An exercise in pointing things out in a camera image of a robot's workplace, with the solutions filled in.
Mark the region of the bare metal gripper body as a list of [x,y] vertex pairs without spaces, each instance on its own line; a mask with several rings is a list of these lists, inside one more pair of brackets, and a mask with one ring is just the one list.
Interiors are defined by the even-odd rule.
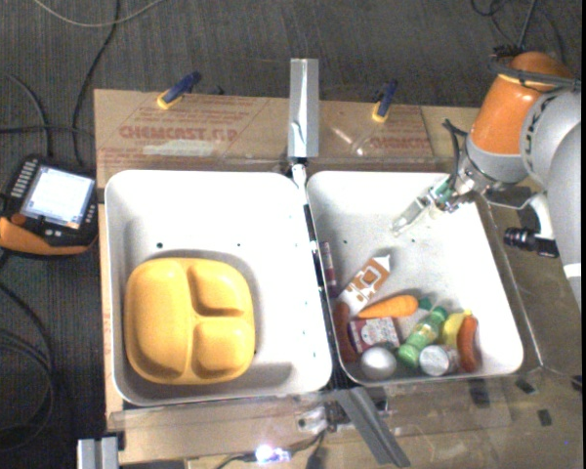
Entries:
[[453,213],[488,186],[488,176],[472,161],[460,161],[447,178],[429,188],[426,198],[440,212]]

